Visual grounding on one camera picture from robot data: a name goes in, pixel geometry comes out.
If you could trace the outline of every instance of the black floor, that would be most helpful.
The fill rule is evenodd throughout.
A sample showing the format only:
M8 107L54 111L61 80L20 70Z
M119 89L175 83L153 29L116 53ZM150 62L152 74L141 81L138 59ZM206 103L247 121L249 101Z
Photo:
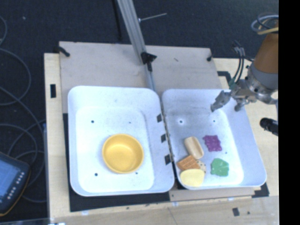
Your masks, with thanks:
M223 58L235 57L233 40L244 46L246 55L254 57L263 37L251 30L251 22L260 13L279 13L279 0L133 1L140 18L167 13L141 23L147 45L208 47L214 57ZM112 0L0 0L0 17L7 25L6 39L0 40L0 151L16 157L35 149L28 134L16 141L22 134L19 127L27 129L39 123L43 129L45 123L43 54L52 53L59 41L130 42L122 20L123 39L118 40ZM5 35L5 24L0 20L0 38ZM25 65L10 53L28 67L30 84ZM40 170L43 133L37 125L28 132L40 151L32 164L32 177L41 173L25 191L27 199L21 198L0 222L48 216L46 203L42 202L46 198L45 170ZM31 163L32 158L33 153L20 159Z

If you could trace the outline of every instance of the plastic food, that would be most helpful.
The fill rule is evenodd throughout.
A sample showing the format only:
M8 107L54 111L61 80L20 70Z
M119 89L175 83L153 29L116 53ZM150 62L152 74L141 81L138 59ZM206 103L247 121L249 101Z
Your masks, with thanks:
M211 174L215 174L218 176L226 177L229 173L229 164L228 162L215 158L211 163Z
M187 151L194 159L200 159L204 156L204 151L196 137L188 137L184 140Z
M200 169L204 171L204 173L206 173L206 165L204 162L197 160L197 164L200 166Z
M177 163L177 166L183 171L192 168L200 169L200 166L197 164L196 160L193 158L192 155L189 155L186 158L179 161Z
M205 145L208 148L208 151L222 151L221 142L218 139L217 135L206 135L204 138Z
M190 187L199 187L203 183L205 173L201 169L188 169L180 174L181 182Z
M134 137L116 134L109 137L102 148L102 156L109 169L116 173L132 173L143 163L143 147Z

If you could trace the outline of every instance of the white tray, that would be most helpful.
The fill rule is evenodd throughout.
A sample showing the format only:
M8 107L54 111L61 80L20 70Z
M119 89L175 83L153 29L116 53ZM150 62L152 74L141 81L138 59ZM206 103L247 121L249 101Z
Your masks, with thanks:
M188 156L184 146L187 137L197 137L204 150L204 156L200 159L207 169L203 184L200 187L182 185L190 190L261 186L266 181L266 171L245 109L235 112L236 102L231 99L223 108L214 112L210 110L220 91L173 89L162 95L175 164ZM203 140L206 135L217 135L222 151L209 152ZM229 163L228 176L210 173L214 158ZM182 171L177 165L175 167L181 183Z
M161 106L150 89L78 86L68 94L70 182L82 196L160 193L174 184ZM102 158L104 141L113 134L135 137L144 162L135 172L117 174Z

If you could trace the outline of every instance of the hole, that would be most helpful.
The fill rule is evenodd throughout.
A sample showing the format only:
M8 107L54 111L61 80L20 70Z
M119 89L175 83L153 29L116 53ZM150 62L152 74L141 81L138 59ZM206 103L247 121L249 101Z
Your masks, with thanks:
M165 164L168 165L171 162L170 154L165 156Z
M161 114L158 115L156 118L157 118L157 122L161 122L163 120L162 117L161 117Z
M50 98L56 98L56 85L50 84Z
M163 143L163 142L166 140L165 134L164 134L164 135L161 135L160 139L161 139L161 142Z
M233 211L233 215L234 215L235 217L240 215L240 211L239 211L238 208L233 208L232 211Z

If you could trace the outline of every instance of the wooden platform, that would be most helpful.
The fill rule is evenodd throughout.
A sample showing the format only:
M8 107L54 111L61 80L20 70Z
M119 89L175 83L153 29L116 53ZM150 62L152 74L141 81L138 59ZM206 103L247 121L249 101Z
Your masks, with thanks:
M260 188L219 189L208 193L172 189L170 202L70 212L62 121L62 114L67 111L65 99L68 89L78 82L81 85L127 86L132 81L138 81L132 85L135 87L145 87L146 82L143 79L143 68L137 64L130 45L68 42L60 45L71 54L70 57L63 54L45 54L46 151L49 214L52 222L199 224L200 221L205 221L206 224L273 224L278 221L278 137L263 131L259 126L262 117L276 119L276 109L275 106L260 102L248 105L246 110L267 170L269 197L251 198ZM206 58L210 55L210 50L206 48L148 46L147 49L149 53L157 55L157 60L153 63L153 77L158 94L168 88L227 88L226 81L223 77L218 77L217 71L229 71L233 74L238 62L231 59L214 59L208 62ZM76 72L79 69L77 66L90 72ZM53 94L51 97L51 85L52 88L55 85L55 97Z

